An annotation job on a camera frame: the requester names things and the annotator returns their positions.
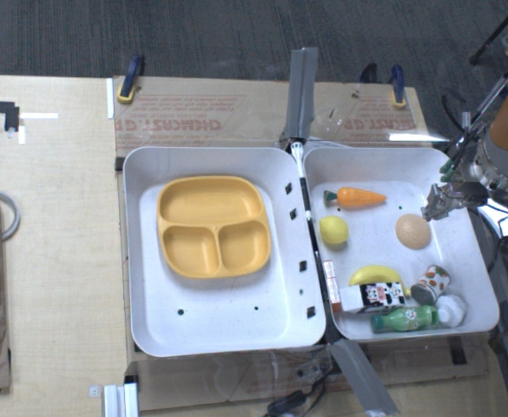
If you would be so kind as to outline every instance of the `carrot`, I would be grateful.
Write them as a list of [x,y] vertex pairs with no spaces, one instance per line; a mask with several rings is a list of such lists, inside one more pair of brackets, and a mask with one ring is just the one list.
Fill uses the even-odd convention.
[[336,193],[325,190],[323,193],[325,204],[337,200],[341,207],[357,208],[367,207],[375,204],[381,204],[386,196],[364,189],[354,189],[352,187],[341,187]]

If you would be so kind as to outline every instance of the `bottle label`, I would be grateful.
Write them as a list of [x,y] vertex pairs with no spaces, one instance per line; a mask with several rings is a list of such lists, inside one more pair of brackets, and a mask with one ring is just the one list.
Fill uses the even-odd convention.
[[418,313],[413,308],[408,308],[404,312],[406,318],[406,330],[416,330],[419,328],[418,325]]

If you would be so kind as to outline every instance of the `table surface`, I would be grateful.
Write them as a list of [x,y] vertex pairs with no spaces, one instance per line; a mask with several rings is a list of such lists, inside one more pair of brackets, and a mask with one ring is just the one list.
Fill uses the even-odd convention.
[[[22,214],[20,229],[4,245],[12,356],[0,416],[99,416],[101,399],[90,397],[89,388],[122,384],[128,365],[106,79],[0,76],[0,101],[15,102],[21,112],[58,113],[56,120],[26,121],[25,145],[7,137],[0,115],[0,190]],[[492,351],[487,360],[483,375],[388,390],[404,416],[508,415]],[[266,405],[152,414],[254,416]],[[341,391],[327,394],[313,415],[365,413],[352,391]]]

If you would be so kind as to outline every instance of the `can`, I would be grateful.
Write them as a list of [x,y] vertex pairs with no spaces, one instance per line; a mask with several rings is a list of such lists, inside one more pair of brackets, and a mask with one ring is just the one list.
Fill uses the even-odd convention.
[[431,265],[411,287],[412,297],[419,304],[433,305],[451,283],[451,276],[440,266]]

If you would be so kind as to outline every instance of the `yellow banana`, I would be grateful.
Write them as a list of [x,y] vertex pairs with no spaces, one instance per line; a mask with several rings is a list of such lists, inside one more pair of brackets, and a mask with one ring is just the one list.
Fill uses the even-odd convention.
[[350,278],[350,285],[354,284],[372,284],[374,282],[399,282],[405,296],[410,296],[412,292],[402,282],[399,273],[388,266],[371,265],[359,268]]

